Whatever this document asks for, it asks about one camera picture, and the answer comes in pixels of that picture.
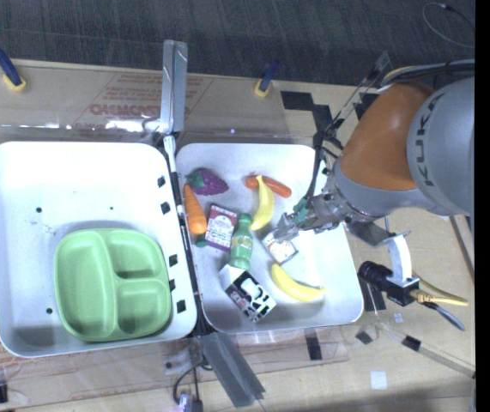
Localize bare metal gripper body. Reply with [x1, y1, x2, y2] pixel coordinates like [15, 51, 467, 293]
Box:
[294, 190, 349, 234]

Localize white and orange packet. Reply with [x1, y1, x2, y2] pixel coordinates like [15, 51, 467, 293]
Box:
[262, 231, 299, 267]

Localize yellow banana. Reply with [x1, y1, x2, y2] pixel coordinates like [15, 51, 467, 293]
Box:
[269, 263, 328, 304]
[249, 174, 276, 233]

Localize orange sausage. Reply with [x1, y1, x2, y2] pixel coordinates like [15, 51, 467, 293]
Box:
[245, 175, 293, 199]

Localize green bottle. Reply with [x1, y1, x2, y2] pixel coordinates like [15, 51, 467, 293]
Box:
[228, 212, 255, 272]

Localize red and purple carton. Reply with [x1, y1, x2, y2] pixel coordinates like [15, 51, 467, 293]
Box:
[203, 203, 239, 253]

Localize white plastic tray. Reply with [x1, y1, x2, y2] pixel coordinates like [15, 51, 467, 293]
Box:
[174, 142, 365, 336]
[0, 140, 198, 359]

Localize black and white carton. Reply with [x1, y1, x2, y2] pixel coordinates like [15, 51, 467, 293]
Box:
[218, 264, 278, 324]

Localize purple grapes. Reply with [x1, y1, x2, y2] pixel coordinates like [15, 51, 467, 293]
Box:
[185, 167, 230, 197]

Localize orange carrot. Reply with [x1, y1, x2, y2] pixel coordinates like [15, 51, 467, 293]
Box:
[182, 183, 209, 249]

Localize green divided plate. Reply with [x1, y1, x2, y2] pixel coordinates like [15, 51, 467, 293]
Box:
[53, 228, 173, 343]

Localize brown cardboard board, red print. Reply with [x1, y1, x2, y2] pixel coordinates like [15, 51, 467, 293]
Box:
[0, 58, 351, 409]

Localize black cylinder on white bracket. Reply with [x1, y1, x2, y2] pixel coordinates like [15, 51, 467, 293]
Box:
[357, 231, 421, 307]

